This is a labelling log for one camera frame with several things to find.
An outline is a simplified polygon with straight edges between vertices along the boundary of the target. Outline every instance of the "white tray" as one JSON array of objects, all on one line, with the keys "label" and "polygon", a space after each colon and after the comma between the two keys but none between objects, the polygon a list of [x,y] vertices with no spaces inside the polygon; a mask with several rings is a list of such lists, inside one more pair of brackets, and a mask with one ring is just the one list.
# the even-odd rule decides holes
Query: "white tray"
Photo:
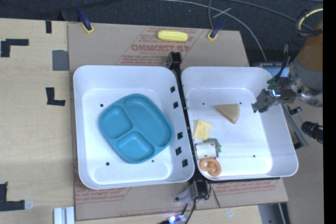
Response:
[{"label": "white tray", "polygon": [[[281,106],[264,113],[251,104],[271,75],[254,67],[189,67],[182,72],[183,90],[193,133],[200,119],[212,124],[209,138],[222,146],[217,160],[222,173],[210,180],[286,177],[298,161]],[[93,189],[185,182],[195,172],[193,156],[174,73],[164,67],[83,66],[74,74],[78,167],[81,181]],[[125,162],[99,128],[100,114],[120,98],[139,93],[150,98],[174,127],[172,144],[140,164]],[[239,103],[236,124],[215,105]],[[194,143],[201,140],[194,138]]]},{"label": "white tray", "polygon": [[[182,72],[191,130],[198,119],[212,124],[209,138],[216,138],[222,152],[216,158],[222,168],[211,180],[286,177],[298,169],[298,161],[280,105],[267,112],[253,112],[252,103],[271,75],[253,67],[189,67]],[[238,103],[240,115],[232,124],[215,109],[218,104]],[[194,138],[194,143],[201,140]]]},{"label": "white tray", "polygon": [[[195,166],[172,71],[164,67],[83,66],[74,74],[73,88],[79,177],[87,187],[155,185],[184,182],[192,177]],[[150,98],[175,131],[169,147],[140,164],[125,162],[108,144],[99,127],[101,113],[133,93]]]}]

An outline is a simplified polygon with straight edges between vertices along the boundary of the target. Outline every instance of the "toy donut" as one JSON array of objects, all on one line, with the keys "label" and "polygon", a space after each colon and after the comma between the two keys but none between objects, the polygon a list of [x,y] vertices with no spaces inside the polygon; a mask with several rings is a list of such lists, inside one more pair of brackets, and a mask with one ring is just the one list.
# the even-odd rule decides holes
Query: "toy donut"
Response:
[{"label": "toy donut", "polygon": [[199,165],[203,171],[207,171],[212,176],[218,176],[222,172],[221,165],[215,158],[202,159]]}]

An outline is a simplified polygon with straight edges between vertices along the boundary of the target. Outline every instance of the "cheese slice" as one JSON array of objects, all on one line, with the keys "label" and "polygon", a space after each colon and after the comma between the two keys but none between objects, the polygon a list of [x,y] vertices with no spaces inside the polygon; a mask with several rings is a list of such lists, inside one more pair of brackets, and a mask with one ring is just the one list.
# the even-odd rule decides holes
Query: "cheese slice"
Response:
[{"label": "cheese slice", "polygon": [[237,122],[240,112],[239,104],[220,104],[216,105],[215,109],[232,123]]},{"label": "cheese slice", "polygon": [[211,123],[206,121],[197,120],[194,137],[201,140],[207,140],[210,133],[210,128],[212,127]]}]

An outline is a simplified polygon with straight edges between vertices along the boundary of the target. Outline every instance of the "light wood surface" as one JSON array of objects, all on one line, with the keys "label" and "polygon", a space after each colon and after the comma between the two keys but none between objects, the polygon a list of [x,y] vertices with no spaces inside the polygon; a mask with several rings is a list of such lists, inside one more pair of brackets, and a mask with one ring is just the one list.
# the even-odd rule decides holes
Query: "light wood surface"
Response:
[{"label": "light wood surface", "polygon": [[[7,200],[32,200],[33,209],[0,212],[0,223],[52,223],[52,210],[74,203],[68,71],[53,71],[52,51],[68,50],[67,23],[0,19],[0,39],[29,39],[0,58],[0,184]],[[46,87],[65,106],[47,105]],[[77,221],[159,223],[167,214]],[[190,223],[261,223],[258,206],[197,210]]]}]

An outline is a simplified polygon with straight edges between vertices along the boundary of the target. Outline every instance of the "divided blue plate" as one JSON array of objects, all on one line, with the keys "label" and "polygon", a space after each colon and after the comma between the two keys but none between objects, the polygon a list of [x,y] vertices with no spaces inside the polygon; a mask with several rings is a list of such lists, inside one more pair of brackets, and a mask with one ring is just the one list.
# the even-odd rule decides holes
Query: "divided blue plate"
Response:
[{"label": "divided blue plate", "polygon": [[131,94],[110,105],[100,115],[100,130],[114,150],[129,163],[142,163],[173,141],[172,124],[142,94]]}]

